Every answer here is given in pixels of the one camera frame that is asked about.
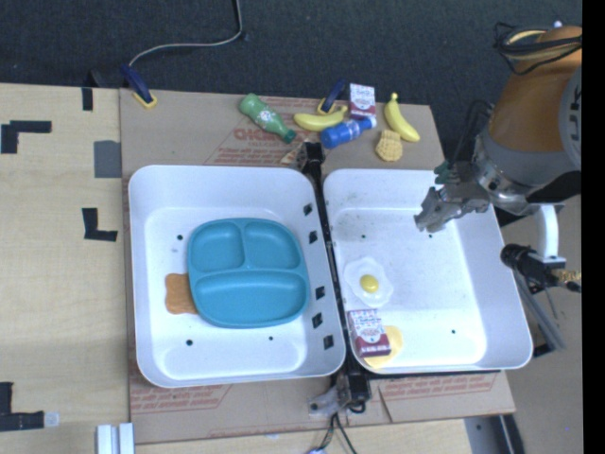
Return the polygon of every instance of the yellow banana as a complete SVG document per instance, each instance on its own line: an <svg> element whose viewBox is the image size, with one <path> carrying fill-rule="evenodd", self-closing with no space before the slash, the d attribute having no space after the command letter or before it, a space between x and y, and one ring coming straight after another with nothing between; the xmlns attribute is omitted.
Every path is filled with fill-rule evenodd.
<svg viewBox="0 0 605 454"><path fill-rule="evenodd" d="M401 116L397 97L397 93L391 94L390 101L385 104L385 119L387 119L387 123L389 123L389 126L393 131L398 132L406 141L415 143L420 140L420 135L414 127Z"/></svg>
<svg viewBox="0 0 605 454"><path fill-rule="evenodd" d="M348 110L347 106L340 106L338 111L329 114L296 113L292 117L303 130L323 131L343 121Z"/></svg>

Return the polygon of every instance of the blue plate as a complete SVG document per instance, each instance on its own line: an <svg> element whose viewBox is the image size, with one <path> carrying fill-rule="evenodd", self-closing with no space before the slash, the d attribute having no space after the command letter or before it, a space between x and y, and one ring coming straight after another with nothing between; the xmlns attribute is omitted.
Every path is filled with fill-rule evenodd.
<svg viewBox="0 0 605 454"><path fill-rule="evenodd" d="M187 249L196 309L227 328L260 328L298 318L309 302L301 246L282 224L226 218L200 225Z"/></svg>

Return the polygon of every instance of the small box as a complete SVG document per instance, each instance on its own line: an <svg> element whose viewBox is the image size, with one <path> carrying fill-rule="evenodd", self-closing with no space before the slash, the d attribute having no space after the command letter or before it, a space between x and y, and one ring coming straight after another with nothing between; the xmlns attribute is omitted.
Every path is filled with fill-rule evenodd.
<svg viewBox="0 0 605 454"><path fill-rule="evenodd" d="M361 84L349 85L349 113L354 119L376 115L376 96L373 87Z"/></svg>
<svg viewBox="0 0 605 454"><path fill-rule="evenodd" d="M389 337L375 309L349 311L349 327L360 357L382 357L390 353Z"/></svg>

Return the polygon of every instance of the cardboard sheet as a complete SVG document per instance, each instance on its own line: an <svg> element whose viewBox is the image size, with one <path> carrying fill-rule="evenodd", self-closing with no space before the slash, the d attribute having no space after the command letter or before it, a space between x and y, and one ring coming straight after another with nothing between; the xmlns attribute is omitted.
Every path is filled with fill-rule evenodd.
<svg viewBox="0 0 605 454"><path fill-rule="evenodd" d="M297 131L289 145L256 127L238 111L242 96L154 91L158 104L143 108L120 91L124 242L130 344L130 418L137 444L324 429L325 419L309 416L307 400L325 393L330 379L305 378L237 385L162 389L139 373L135 356L130 267L128 182L147 165L288 166L305 141L317 141L292 120L312 113L315 99L261 96ZM432 169L442 160L441 146L427 106L402 105L407 121L421 135L404 143L403 157L384 162L374 152L386 123L377 103L378 126L327 154L324 172L343 168ZM380 425L490 415L514 411L504 373L431 375L372 382L372 400L362 414L350 414L349 426Z"/></svg>

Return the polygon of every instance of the bottle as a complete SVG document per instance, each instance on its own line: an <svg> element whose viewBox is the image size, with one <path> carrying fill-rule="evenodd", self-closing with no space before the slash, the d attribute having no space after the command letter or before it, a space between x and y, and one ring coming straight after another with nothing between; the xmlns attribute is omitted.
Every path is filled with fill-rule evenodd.
<svg viewBox="0 0 605 454"><path fill-rule="evenodd" d="M263 130L280 136L286 143L290 143L296 137L296 132L285 125L282 117L253 93L242 99L239 103L239 111L249 116Z"/></svg>
<svg viewBox="0 0 605 454"><path fill-rule="evenodd" d="M320 134L320 140L326 148L335 148L342 143L355 140L363 131L369 130L374 126L376 126L376 116L368 116L363 119L349 119L323 130Z"/></svg>

